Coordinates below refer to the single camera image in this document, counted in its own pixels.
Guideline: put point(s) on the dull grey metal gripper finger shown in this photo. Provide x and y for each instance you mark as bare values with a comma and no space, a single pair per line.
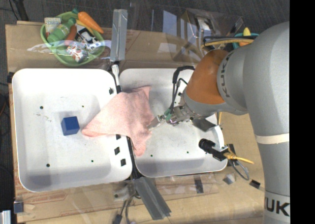
157,121

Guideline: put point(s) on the yellow banana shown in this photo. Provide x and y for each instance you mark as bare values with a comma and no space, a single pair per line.
84,26

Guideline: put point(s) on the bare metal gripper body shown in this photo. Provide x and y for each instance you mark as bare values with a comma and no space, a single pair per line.
181,116

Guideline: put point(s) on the pink cloth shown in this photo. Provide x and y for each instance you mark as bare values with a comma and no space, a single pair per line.
123,112

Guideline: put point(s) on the reddish brown sausage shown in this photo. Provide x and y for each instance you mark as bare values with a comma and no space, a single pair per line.
72,33

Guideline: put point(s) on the black cylinder on white bracket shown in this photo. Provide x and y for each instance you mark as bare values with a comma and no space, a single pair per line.
209,146

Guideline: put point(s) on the teal plate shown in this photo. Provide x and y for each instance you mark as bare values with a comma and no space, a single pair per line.
246,35

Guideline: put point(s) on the orange carrot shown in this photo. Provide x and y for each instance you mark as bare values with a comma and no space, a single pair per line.
89,22

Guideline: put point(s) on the white packet with red print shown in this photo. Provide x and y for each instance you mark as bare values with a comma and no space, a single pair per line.
76,52

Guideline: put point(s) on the yellow toy food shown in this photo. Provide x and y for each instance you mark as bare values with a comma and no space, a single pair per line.
246,31

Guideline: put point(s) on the brown cardboard board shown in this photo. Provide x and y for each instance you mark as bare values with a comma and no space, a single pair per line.
152,43

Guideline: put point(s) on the black and white packet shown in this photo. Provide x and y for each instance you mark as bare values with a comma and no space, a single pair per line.
85,36

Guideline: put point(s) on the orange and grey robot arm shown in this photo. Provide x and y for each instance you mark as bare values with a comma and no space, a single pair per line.
261,80

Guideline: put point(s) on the white plastic tray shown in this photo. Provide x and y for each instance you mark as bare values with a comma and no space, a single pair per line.
61,154
172,149

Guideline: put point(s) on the green bottle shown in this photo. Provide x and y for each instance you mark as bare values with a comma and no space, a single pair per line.
59,33

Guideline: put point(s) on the green bowl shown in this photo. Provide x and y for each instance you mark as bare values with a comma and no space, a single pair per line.
71,61

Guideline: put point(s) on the white carton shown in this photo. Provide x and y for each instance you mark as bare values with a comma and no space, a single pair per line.
51,24

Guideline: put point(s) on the blue cube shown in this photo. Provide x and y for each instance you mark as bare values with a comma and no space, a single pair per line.
70,125

